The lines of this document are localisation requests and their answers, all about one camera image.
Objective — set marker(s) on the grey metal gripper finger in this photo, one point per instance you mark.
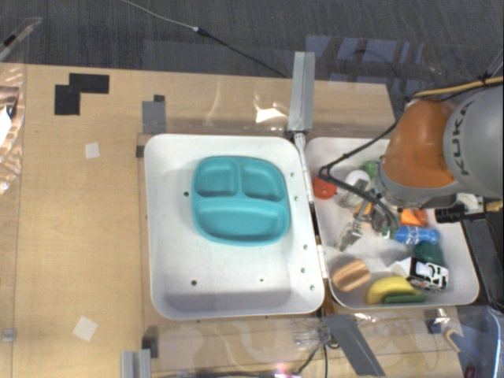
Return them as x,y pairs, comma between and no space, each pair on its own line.
380,223
349,236

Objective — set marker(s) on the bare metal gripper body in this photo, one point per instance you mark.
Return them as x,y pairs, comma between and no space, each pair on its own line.
374,205

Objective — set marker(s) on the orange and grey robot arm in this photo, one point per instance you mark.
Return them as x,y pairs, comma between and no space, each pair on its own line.
425,148

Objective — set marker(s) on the orange carrot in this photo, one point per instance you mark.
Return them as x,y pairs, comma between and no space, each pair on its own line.
411,218

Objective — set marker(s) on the white round toy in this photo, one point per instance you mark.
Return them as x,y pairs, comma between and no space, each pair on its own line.
356,176

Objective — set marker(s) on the green round toy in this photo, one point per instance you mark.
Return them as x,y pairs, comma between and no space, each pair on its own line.
371,167

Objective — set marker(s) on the blue bottle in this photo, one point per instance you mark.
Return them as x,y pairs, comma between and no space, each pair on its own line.
417,235

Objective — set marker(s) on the brown hot dog bun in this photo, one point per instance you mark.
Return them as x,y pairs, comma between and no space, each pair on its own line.
350,276

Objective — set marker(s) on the red round toy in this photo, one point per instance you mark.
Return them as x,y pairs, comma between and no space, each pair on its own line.
323,188

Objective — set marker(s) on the dark green broccoli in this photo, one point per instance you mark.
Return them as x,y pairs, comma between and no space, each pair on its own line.
428,253

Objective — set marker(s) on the yellow banana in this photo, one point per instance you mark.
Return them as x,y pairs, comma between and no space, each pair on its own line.
388,288

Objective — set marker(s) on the black and white carton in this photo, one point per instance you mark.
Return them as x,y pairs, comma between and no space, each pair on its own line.
430,276

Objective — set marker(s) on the green pea pod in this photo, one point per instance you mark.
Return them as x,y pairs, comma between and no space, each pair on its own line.
405,299

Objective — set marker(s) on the white plastic tray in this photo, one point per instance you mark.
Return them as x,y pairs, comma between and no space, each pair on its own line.
177,250
453,266

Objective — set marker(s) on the teal divided plate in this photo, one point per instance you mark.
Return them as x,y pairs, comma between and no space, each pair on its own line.
240,219

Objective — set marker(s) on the black cylinder on white bracket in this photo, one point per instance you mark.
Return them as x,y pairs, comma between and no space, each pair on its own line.
451,213

